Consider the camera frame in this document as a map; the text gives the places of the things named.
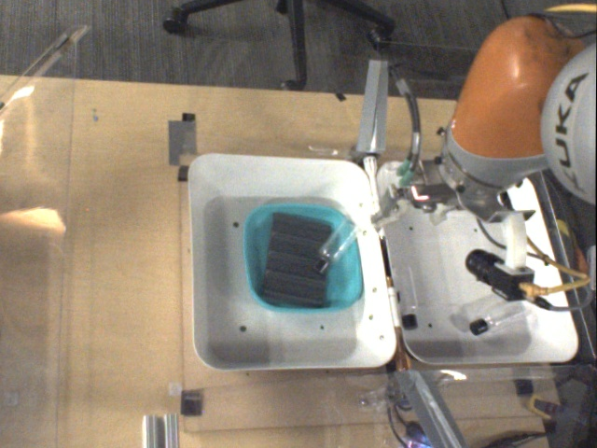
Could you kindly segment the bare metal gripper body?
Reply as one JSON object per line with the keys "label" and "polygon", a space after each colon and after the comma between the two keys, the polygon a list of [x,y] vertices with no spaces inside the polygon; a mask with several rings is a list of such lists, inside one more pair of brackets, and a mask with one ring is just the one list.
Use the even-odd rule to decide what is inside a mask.
{"label": "bare metal gripper body", "polygon": [[451,163],[423,163],[410,183],[409,199],[426,212],[466,210],[489,223],[511,214],[522,214],[524,220],[535,214],[534,209],[513,209],[505,189],[483,184]]}

